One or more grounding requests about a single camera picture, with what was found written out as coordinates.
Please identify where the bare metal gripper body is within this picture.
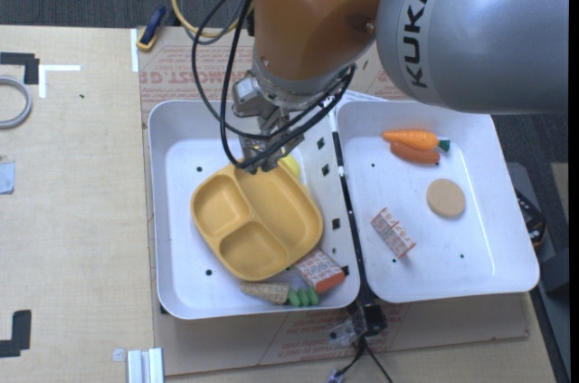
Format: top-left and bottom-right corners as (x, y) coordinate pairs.
(232, 74), (307, 155)

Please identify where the yellow divided plate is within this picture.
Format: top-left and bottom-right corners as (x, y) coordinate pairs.
(189, 162), (325, 282)

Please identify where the thin black and white rod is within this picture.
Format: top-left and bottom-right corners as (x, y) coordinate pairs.
(331, 118), (368, 305)

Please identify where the white plastic tray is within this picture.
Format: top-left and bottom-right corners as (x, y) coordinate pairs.
(147, 99), (362, 321)
(336, 100), (541, 304)

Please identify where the tan rectangular cracker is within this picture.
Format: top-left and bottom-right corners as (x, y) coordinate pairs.
(239, 280), (291, 306)

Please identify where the orange carrot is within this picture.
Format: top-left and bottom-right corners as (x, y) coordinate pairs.
(382, 129), (451, 153)

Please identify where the long orange and white carton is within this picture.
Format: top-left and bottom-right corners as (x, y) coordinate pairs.
(370, 206), (418, 260)

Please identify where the green pea pod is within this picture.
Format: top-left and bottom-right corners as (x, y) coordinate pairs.
(287, 286), (320, 309)

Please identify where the tan round biscuit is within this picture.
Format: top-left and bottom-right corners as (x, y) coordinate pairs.
(425, 177), (468, 220)

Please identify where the brown cardboard board red print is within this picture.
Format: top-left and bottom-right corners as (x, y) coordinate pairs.
(137, 25), (531, 378)

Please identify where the white tape roll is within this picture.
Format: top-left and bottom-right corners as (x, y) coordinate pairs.
(0, 75), (33, 130)

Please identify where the black block with thin wires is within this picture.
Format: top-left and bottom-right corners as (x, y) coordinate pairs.
(346, 301), (389, 338)

